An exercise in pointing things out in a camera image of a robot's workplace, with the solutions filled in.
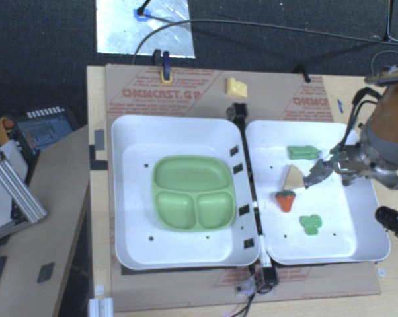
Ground beige triangular slice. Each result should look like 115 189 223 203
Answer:
281 164 307 191

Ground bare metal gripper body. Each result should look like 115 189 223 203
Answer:
329 143 398 187

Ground green pea pods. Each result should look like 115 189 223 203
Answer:
286 145 320 161

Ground green broccoli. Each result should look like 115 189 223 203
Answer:
299 214 323 236

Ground black cylinder on white bracket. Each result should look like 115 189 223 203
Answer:
374 169 398 244

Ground yellow cheese wedge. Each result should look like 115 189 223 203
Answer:
225 77 249 98

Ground brown cardboard board red print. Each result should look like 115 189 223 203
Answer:
104 63 382 312

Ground orange strawberry with green top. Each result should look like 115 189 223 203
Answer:
274 190 297 213

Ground thin black and white rod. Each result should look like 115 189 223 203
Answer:
235 116 270 267

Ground white plastic tray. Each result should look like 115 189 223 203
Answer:
245 120 392 266
110 114 261 271

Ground green divided plate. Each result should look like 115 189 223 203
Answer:
151 155 237 233

